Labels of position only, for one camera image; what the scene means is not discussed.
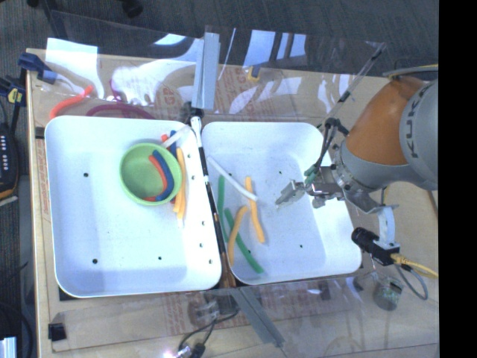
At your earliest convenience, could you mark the white flexible tube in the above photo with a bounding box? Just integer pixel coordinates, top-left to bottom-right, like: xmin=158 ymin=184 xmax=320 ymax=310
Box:
xmin=206 ymin=156 xmax=259 ymax=202
xmin=161 ymin=125 xmax=192 ymax=149

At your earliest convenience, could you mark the green bowl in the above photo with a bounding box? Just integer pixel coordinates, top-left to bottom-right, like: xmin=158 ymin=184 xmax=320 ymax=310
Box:
xmin=119 ymin=142 xmax=184 ymax=207

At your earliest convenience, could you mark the green flexible tube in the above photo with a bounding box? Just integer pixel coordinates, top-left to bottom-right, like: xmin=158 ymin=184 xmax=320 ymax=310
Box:
xmin=217 ymin=175 xmax=229 ymax=238
xmin=223 ymin=207 xmax=265 ymax=274

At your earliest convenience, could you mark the thin black and white rod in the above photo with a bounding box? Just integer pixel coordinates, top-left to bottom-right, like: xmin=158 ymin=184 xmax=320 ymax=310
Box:
xmin=189 ymin=115 xmax=237 ymax=288

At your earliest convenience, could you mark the purple flexible tube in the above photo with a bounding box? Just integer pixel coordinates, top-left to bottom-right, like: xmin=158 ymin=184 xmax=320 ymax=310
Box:
xmin=86 ymin=102 xmax=157 ymax=121

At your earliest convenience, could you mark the yellow flexible tube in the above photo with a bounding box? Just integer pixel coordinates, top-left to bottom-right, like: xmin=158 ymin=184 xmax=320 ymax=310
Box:
xmin=175 ymin=147 xmax=188 ymax=220
xmin=244 ymin=175 xmax=267 ymax=245
xmin=227 ymin=205 xmax=250 ymax=267
xmin=172 ymin=180 xmax=183 ymax=214

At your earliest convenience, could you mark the brown cardboard board red print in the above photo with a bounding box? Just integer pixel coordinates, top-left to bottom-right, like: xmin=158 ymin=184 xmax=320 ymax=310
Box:
xmin=28 ymin=48 xmax=440 ymax=354

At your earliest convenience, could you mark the orange flexible tube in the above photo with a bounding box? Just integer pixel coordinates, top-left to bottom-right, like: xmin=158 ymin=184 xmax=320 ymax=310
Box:
xmin=48 ymin=84 xmax=95 ymax=119

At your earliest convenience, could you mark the red flexible tube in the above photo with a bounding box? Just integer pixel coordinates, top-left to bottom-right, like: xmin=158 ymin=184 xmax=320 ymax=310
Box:
xmin=142 ymin=154 xmax=169 ymax=203

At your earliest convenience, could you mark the white plastic tray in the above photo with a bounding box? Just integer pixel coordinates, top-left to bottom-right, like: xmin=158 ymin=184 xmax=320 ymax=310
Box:
xmin=200 ymin=121 xmax=364 ymax=287
xmin=44 ymin=114 xmax=223 ymax=299

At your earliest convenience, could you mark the black cylinder on white bracket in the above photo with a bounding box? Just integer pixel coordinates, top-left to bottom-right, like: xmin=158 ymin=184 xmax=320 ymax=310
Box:
xmin=350 ymin=198 xmax=402 ymax=267

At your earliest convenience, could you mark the blue flexible tube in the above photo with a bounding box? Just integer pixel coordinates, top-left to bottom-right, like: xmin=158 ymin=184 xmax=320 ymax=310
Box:
xmin=151 ymin=148 xmax=180 ymax=203

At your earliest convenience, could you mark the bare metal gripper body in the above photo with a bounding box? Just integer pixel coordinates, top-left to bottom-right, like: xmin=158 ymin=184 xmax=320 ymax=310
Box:
xmin=305 ymin=164 xmax=353 ymax=209

